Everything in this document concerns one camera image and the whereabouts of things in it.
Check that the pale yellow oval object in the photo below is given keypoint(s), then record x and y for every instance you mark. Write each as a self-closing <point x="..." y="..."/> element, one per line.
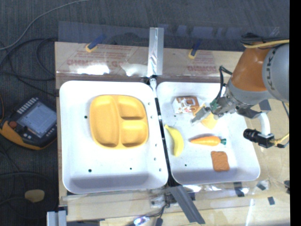
<point x="34" y="195"/>

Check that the orange-brown biscuit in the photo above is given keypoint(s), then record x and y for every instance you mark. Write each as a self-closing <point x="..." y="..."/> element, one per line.
<point x="219" y="161"/>

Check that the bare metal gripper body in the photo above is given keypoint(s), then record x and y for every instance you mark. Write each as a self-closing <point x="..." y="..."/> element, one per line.
<point x="226" y="105"/>

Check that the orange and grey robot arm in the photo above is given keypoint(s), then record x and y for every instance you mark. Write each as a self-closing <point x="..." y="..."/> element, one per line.
<point x="251" y="72"/>

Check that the black cylinder on white bracket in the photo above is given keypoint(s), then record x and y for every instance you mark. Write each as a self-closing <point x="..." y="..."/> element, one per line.
<point x="264" y="139"/>

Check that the yellow block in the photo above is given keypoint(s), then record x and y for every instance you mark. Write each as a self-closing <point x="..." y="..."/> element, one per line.
<point x="210" y="122"/>

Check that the yellow divided plate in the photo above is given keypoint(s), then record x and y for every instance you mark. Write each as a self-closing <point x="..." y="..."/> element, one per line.
<point x="105" y="121"/>

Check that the white plastic tray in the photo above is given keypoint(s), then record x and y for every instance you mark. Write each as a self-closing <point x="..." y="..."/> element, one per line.
<point x="202" y="163"/>
<point x="77" y="131"/>

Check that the brown cardboard board, red print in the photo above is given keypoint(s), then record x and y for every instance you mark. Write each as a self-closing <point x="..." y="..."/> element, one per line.
<point x="98" y="60"/>

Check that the orange carrot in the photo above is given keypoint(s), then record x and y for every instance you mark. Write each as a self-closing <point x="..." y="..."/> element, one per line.
<point x="207" y="140"/>

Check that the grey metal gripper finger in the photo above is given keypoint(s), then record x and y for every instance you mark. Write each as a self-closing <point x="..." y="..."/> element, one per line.
<point x="200" y="115"/>

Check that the yellow banana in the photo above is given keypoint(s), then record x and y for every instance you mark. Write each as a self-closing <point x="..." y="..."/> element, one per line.
<point x="177" y="140"/>

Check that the white and brown carton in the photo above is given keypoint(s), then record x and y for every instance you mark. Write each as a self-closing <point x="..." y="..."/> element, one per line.
<point x="184" y="105"/>

